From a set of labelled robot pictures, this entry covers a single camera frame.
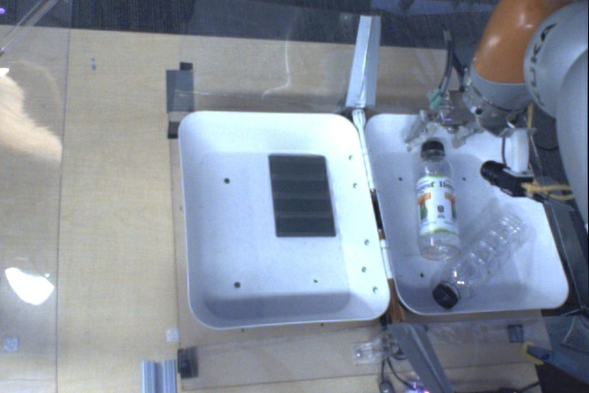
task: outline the plastic bottle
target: plastic bottle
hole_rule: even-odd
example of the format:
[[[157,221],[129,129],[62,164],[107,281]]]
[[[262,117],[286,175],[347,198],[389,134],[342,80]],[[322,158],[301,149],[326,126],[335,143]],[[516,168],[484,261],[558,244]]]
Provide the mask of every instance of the plastic bottle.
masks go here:
[[[430,260],[451,259],[460,254],[452,168],[439,141],[423,143],[421,156],[416,185],[420,253]]]
[[[531,235],[524,221],[505,210],[495,210],[479,227],[460,257],[448,262],[434,278],[433,299],[444,308],[475,295]]]

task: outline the table surface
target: table surface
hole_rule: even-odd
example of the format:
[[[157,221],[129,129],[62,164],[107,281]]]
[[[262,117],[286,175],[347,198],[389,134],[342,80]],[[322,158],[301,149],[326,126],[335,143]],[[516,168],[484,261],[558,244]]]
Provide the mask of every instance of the table surface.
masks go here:
[[[56,32],[44,30],[46,41]],[[179,302],[185,296],[179,296],[182,283],[177,283],[166,70],[178,69],[179,61],[194,62],[204,87],[214,81],[217,90],[229,92],[272,85],[295,93],[324,77],[349,75],[351,45],[292,43],[286,62],[284,51],[282,41],[71,31],[59,213],[60,393],[139,391],[141,362],[174,358],[179,347],[174,333],[185,316]],[[382,48],[379,97],[394,101],[400,92],[404,99],[397,105],[420,107],[444,60],[443,51]],[[276,79],[285,64],[296,77],[291,84]],[[27,198],[34,202],[38,192],[33,182]],[[536,380],[532,364],[523,358],[514,362],[513,346],[505,347],[511,349],[506,354],[499,345],[485,348],[484,364],[455,362],[447,370],[457,389],[521,387]],[[472,358],[479,349],[470,343],[448,355]],[[327,366],[329,353],[325,358]],[[223,365],[216,375],[231,375],[233,367]],[[268,359],[268,369],[278,367]],[[24,383],[6,389],[33,390],[38,391]],[[377,377],[351,372],[207,391],[369,393],[377,391]]]

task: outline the bottle label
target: bottle label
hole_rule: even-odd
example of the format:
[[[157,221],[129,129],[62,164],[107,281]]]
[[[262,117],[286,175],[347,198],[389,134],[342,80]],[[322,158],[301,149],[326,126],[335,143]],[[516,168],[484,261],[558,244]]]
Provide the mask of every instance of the bottle label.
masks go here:
[[[447,176],[423,176],[417,181],[420,236],[437,231],[458,234],[454,182]]]

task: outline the black bottle cap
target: black bottle cap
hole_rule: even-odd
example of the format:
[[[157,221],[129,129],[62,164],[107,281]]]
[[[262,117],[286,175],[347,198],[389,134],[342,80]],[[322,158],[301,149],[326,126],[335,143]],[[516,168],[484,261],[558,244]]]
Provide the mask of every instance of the black bottle cap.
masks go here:
[[[442,154],[444,154],[444,145],[434,139],[428,140],[422,144],[422,157],[430,151],[442,151]]]
[[[458,293],[456,290],[444,282],[437,284],[437,286],[433,289],[432,295],[433,299],[438,305],[447,309],[450,309],[452,306],[458,303],[458,300],[460,299],[458,298]]]

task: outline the clear plastic bottle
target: clear plastic bottle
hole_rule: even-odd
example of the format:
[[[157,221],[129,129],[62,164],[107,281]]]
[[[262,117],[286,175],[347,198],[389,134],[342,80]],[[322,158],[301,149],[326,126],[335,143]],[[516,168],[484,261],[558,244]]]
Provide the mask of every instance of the clear plastic bottle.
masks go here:
[[[437,140],[423,143],[421,156],[416,185],[420,253],[430,260],[452,259],[460,254],[452,168]]]
[[[532,234],[521,218],[505,210],[495,210],[479,227],[460,257],[448,262],[434,277],[433,299],[444,308],[473,296]]]

